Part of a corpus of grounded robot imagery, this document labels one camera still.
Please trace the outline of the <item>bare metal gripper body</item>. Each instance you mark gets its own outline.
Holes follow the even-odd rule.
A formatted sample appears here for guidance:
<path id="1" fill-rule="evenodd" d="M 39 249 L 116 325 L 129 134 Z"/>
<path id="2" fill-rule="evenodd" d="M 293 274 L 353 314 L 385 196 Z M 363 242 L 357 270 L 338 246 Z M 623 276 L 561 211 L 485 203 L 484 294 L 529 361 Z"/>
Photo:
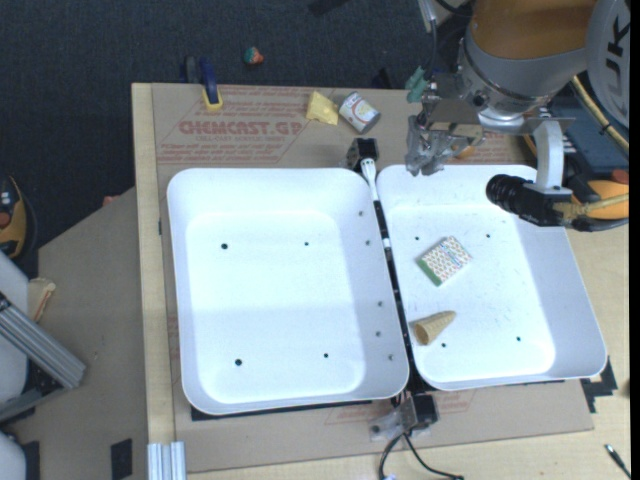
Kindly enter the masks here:
<path id="1" fill-rule="evenodd" d="M 480 141 L 484 132 L 516 135 L 531 97 L 475 71 L 416 73 L 416 100 L 422 104 L 417 126 L 424 132 Z"/>

